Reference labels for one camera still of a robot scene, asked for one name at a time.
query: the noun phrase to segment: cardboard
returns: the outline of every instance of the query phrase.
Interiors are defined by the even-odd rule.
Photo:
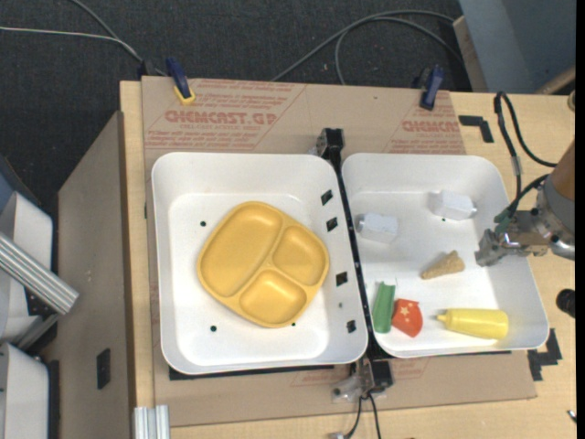
[[[450,94],[440,91],[429,112],[419,107],[418,90],[238,80],[190,85],[197,99],[183,106],[171,79],[142,79],[155,402],[169,405],[172,426],[352,412],[355,405],[333,403],[331,396],[348,366],[170,379],[160,349],[151,169],[170,151],[304,153],[325,127],[344,129],[343,158],[358,152],[462,155]],[[395,385],[377,400],[381,410],[536,396],[523,351],[390,362]]]

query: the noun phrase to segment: blue clamp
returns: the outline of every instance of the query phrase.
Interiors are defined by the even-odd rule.
[[[166,72],[175,80],[175,94],[183,105],[192,104],[195,101],[195,94],[189,87],[189,82],[186,78],[183,67],[173,57],[168,57],[166,60]]]
[[[444,70],[439,67],[439,65],[435,65],[434,69],[432,69],[429,78],[427,79],[427,86],[422,96],[420,96],[420,103],[419,106],[423,109],[427,109],[428,111],[432,111],[435,107],[435,98],[437,97],[437,91],[442,85],[442,81],[445,79],[445,72]]]

